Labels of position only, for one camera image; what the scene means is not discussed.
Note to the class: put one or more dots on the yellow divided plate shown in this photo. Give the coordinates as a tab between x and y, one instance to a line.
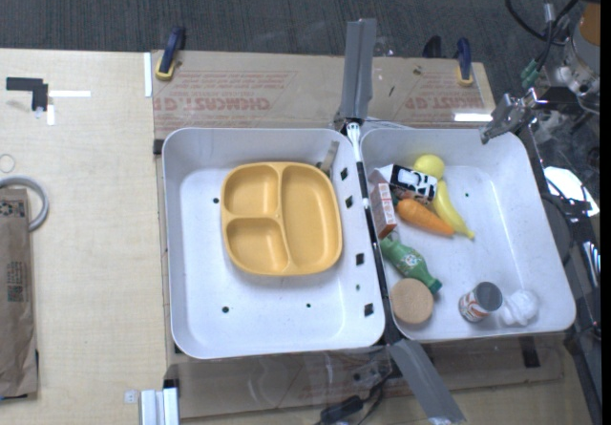
281	222

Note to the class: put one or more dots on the orange and white carton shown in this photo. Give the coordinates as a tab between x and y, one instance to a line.
383	210

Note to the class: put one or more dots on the brown cardboard board red print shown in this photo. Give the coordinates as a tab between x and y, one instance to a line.
267	89

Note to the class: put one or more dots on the orange and white can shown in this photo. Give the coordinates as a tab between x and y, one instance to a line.
477	306

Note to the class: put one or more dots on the black and white carton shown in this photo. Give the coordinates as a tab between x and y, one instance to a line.
413	182

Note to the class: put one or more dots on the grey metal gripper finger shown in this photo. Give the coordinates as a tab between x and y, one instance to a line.
525	108
501	120

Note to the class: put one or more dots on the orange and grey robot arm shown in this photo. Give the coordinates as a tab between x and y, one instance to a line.
591	27

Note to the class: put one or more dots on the tan round biscuit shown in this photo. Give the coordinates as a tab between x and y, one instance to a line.
412	301

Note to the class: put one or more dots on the yellow banana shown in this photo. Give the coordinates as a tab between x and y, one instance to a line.
451	215

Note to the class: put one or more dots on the orange carrot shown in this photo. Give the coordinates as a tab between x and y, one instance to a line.
422	217

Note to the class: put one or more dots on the thin black and white rod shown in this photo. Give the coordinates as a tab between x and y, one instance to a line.
364	184

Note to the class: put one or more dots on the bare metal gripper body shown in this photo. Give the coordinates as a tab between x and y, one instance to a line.
575	81

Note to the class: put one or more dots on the white plastic tray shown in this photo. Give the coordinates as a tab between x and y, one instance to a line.
506	232
210	299

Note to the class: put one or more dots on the green bottle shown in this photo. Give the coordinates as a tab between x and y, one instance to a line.
408	263

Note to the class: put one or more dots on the white lumpy object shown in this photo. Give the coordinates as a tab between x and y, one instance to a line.
520	308

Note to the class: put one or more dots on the brown paper bag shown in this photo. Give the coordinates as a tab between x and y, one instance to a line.
16	294

